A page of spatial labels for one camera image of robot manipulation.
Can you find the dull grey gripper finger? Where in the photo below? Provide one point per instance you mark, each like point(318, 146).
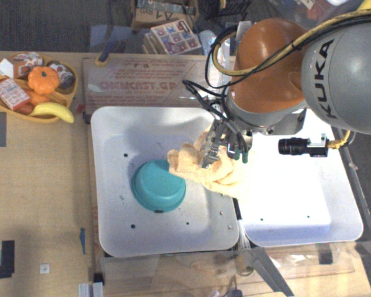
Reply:
point(211, 158)

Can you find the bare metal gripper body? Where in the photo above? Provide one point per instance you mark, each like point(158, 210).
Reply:
point(224, 136)

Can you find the pale yellow cloth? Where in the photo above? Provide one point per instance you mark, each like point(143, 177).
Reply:
point(222, 178)

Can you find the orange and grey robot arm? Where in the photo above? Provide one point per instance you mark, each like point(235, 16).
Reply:
point(340, 73)

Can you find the white plastic tray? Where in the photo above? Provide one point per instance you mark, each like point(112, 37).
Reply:
point(160, 125)
point(296, 196)

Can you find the teal bowl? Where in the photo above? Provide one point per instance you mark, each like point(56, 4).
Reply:
point(156, 187)

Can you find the thin black and white rod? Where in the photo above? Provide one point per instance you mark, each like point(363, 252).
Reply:
point(243, 234)

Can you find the brown cardboard board red print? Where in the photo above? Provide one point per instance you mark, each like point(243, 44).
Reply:
point(136, 82)

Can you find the yellow divided plate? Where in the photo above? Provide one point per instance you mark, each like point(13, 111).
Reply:
point(66, 99)

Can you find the yellow banana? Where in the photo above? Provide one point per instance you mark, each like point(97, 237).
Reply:
point(54, 109)

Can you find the small can red label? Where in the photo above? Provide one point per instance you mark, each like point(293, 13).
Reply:
point(62, 73)

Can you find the orange carrot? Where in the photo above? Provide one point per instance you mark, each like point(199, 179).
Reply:
point(37, 97)

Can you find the orange pumpkin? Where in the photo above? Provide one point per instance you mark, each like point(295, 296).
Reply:
point(43, 80)

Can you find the red sausage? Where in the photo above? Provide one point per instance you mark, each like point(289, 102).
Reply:
point(24, 108)

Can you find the red and white carton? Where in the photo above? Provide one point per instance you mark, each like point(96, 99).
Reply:
point(10, 94)

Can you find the white and brown packet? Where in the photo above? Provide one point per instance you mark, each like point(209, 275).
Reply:
point(21, 64)

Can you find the black cylinder on white bracket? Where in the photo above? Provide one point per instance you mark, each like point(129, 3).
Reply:
point(296, 146)

